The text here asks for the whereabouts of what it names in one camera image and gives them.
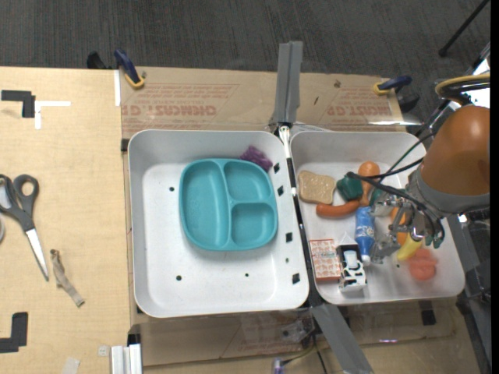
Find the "sausage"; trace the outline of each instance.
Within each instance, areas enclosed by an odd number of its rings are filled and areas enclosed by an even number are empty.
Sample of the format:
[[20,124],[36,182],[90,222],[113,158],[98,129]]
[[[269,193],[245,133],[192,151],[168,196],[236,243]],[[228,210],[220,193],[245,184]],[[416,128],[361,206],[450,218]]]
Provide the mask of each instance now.
[[360,207],[360,201],[353,199],[343,205],[327,205],[326,203],[318,203],[315,212],[323,217],[343,217],[354,213]]

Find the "small carton box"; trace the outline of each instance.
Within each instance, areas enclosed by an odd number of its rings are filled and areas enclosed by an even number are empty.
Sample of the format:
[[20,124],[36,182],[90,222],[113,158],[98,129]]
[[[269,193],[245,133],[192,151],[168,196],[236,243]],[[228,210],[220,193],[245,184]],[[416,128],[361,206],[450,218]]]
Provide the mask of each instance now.
[[341,268],[332,238],[310,240],[310,252],[316,281],[333,281],[340,278]]

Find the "beige strap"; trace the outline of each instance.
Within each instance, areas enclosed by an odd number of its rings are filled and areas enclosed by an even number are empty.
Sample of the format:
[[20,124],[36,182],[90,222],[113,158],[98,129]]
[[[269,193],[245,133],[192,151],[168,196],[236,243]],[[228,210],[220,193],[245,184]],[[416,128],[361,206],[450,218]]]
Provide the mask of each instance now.
[[64,291],[69,294],[69,296],[75,302],[76,306],[80,307],[83,303],[85,303],[85,300],[81,297],[80,294],[78,294],[78,291],[69,282],[68,277],[65,276],[65,270],[61,262],[59,251],[57,249],[51,249],[50,254],[52,266],[54,269],[55,283],[58,287],[64,288]]

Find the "toy bread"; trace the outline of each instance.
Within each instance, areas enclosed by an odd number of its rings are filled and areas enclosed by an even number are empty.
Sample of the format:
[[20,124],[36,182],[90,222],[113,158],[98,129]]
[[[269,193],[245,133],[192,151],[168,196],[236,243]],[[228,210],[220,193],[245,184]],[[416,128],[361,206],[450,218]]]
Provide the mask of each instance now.
[[333,191],[336,180],[331,176],[316,175],[311,171],[298,173],[298,195],[307,203],[333,203]]

